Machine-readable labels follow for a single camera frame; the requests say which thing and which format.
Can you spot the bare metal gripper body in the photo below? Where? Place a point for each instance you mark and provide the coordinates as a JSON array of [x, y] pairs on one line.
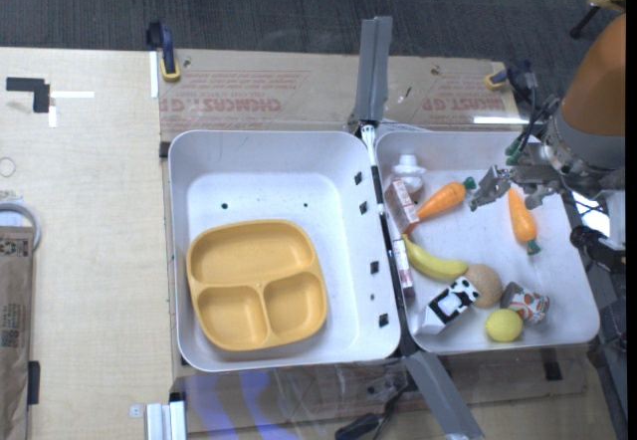
[[540, 173]]

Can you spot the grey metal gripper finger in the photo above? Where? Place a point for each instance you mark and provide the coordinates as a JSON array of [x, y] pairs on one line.
[[538, 198], [490, 186]]

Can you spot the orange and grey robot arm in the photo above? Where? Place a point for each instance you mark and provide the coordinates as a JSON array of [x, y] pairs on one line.
[[597, 79]]

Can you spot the orange carrot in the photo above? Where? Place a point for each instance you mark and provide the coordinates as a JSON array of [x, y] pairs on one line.
[[440, 200], [521, 221]]

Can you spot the white plastic tray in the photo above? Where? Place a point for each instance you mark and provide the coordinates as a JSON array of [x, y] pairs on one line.
[[488, 239], [278, 169]]

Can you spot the small white bottle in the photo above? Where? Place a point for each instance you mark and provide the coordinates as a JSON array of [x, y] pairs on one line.
[[409, 169]]

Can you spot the red and brown carton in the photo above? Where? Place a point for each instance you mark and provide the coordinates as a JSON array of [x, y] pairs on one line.
[[402, 206]]

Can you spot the yellow banana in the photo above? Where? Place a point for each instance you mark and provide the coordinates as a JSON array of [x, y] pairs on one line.
[[433, 265]]

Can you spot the tan bread roll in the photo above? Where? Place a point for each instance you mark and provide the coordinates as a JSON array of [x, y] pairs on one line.
[[488, 285]]

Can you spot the white can with red print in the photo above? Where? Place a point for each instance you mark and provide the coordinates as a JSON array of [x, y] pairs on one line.
[[527, 303]]

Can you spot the pink and white packet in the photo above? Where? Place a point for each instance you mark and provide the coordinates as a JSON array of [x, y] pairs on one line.
[[404, 266]]

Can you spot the black and white milk carton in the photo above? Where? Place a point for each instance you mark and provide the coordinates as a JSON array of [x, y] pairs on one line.
[[448, 306]]

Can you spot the yellow lemon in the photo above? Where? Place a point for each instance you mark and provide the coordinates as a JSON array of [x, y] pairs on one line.
[[503, 325]]

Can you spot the brown cardboard board, red print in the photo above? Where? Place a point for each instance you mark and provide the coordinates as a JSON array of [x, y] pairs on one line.
[[259, 94]]

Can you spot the yellow divided plate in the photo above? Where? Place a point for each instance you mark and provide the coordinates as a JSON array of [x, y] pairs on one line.
[[239, 249]]

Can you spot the brown paper bag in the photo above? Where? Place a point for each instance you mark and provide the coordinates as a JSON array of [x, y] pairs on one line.
[[12, 328]]

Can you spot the black cylinder on white bracket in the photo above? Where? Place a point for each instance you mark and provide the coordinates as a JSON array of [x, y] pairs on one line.
[[594, 245]]

